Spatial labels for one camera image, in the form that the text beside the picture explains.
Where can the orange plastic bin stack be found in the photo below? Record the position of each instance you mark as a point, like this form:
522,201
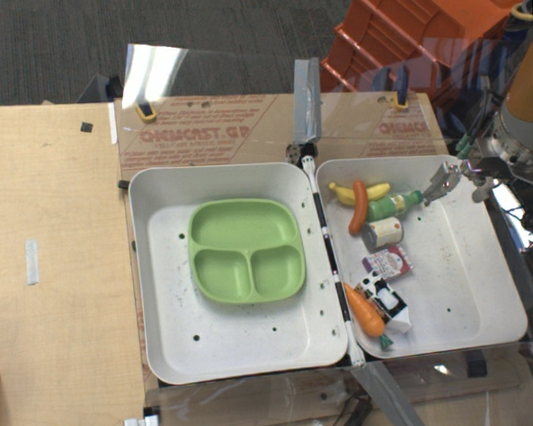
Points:
416,14

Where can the white and orange can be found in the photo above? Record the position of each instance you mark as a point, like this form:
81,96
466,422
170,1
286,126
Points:
385,233

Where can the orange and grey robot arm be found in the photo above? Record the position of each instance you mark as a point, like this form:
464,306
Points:
523,97

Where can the black and white carton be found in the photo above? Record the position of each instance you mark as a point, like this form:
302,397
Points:
389,301

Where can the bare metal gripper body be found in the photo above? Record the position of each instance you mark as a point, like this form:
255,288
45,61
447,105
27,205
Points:
493,166

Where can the pink and white carton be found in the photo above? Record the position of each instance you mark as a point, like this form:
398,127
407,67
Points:
389,262

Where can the thin black and white rod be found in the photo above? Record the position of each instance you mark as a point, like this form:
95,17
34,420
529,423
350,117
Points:
323,222

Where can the brown cardboard board red print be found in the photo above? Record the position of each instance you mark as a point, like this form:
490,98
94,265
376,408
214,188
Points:
244,141

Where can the orange sausage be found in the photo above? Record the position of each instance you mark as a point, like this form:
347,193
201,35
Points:
360,206

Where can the white plastic tray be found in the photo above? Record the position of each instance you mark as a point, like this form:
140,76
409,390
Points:
459,277
238,335

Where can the green bottle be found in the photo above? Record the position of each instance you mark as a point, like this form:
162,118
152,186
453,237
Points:
385,207

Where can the green divided plate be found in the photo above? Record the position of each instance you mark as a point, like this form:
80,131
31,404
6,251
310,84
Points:
240,227

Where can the orange carrot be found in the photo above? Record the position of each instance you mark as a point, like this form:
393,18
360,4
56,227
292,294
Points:
365,312

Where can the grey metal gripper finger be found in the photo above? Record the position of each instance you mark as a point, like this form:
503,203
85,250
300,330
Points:
482,192
444,179

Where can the yellow banana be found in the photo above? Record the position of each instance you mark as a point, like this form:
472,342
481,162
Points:
343,195

